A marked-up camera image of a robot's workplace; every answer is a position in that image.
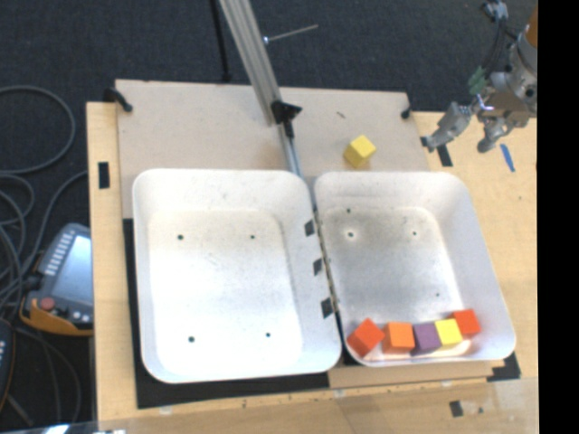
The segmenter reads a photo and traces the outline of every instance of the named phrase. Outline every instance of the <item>black fabric backdrop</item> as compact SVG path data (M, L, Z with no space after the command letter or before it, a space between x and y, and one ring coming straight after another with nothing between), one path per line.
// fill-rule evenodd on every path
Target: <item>black fabric backdrop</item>
M504 1L510 25L518 30L538 2ZM405 91L415 110L442 111L454 99L469 99L467 79L492 43L492 24L479 10L482 2L252 0L252 5L265 35L319 25L269 46L281 86ZM248 83L223 27L233 82ZM217 82L221 77L208 0L0 0L0 89L25 84L48 89L67 102L78 125L74 146L62 161L27 175L37 199L27 219L30 233L38 230L56 189L86 168L87 101L102 100L103 90L115 79ZM0 96L0 169L40 163L66 137L66 116L48 99ZM66 222L89 224L86 181L62 197L45 244ZM48 339L81 375L81 420L90 419L89 341ZM24 337L18 344L11 394L37 426L54 424L53 390L42 348ZM69 420L73 386L66 368L55 364L62 419ZM6 405L0 429L24 427Z

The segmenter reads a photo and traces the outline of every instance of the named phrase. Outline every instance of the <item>screen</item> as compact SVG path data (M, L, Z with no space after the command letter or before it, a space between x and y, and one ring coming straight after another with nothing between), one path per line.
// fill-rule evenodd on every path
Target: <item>screen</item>
M76 237L52 293L57 297L92 306L90 238Z

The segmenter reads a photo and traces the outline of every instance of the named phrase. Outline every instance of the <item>yellow cube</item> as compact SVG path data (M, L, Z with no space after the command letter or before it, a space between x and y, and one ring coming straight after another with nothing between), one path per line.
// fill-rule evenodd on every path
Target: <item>yellow cube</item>
M462 334L460 333L459 324L454 318L447 318L445 320L438 320L434 322L436 331L441 339L441 349L451 349L462 342Z
M374 144L366 136L361 135L347 146L344 157L347 162L357 169L368 162L370 156L375 152L376 147Z

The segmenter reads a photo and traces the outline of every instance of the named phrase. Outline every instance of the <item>purple cube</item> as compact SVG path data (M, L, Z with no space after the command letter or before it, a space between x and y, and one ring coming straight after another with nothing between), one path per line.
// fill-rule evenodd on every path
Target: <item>purple cube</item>
M434 323L421 323L413 326L416 347L411 355L429 354L441 348L441 339Z

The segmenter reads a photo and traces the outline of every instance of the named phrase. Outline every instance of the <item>cube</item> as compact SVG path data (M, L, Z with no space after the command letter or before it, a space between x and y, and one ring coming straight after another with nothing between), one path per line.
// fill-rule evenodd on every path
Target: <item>cube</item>
M367 318L347 338L348 345L364 358L384 339L384 333L370 318Z
M361 135L347 146L344 158L357 169L368 162L375 152L374 144L366 136Z
M473 337L480 333L480 323L477 315L471 308L452 312L449 318L454 318L459 324L460 333L465 337Z
M382 352L385 354L407 354L416 346L413 326L410 323L390 322L382 331Z
M441 339L433 322L414 325L413 332L416 346L410 352L411 355L430 354L441 348Z
M441 339L441 349L451 349L462 342L459 324L454 318L446 318L434 322L438 336Z

